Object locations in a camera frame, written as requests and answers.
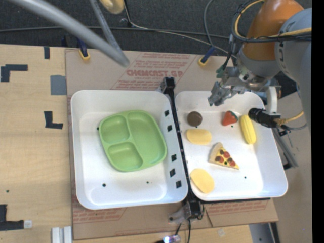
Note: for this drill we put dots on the yellow corn cob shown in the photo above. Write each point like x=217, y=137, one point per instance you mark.
x=248, y=130

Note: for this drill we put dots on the pizza slice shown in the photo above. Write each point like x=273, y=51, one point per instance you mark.
x=222, y=157

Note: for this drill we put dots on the thin black rod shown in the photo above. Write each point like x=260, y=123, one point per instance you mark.
x=180, y=135

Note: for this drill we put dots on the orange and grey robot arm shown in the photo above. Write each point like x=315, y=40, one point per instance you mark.
x=270, y=29

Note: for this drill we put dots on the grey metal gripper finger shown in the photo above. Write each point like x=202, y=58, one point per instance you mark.
x=214, y=95
x=225, y=94

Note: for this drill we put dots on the black cylinder on white bracket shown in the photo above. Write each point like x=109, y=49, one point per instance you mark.
x=262, y=117

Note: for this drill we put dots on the brown round biscuit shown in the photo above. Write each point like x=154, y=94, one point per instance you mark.
x=194, y=118

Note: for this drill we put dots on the red strawberry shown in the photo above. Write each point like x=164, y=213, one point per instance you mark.
x=229, y=119

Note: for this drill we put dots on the green divided plate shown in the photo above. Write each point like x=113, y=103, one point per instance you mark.
x=141, y=130

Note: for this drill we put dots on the white plastic tray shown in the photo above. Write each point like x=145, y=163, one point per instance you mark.
x=126, y=186
x=253, y=171

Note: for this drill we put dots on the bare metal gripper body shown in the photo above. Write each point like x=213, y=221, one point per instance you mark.
x=236, y=80

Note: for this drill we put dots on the pale yellow oval bread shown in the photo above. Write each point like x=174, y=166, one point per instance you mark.
x=199, y=136
x=202, y=180

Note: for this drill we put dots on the brown cardboard board red print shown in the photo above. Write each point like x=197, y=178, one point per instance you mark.
x=101, y=72

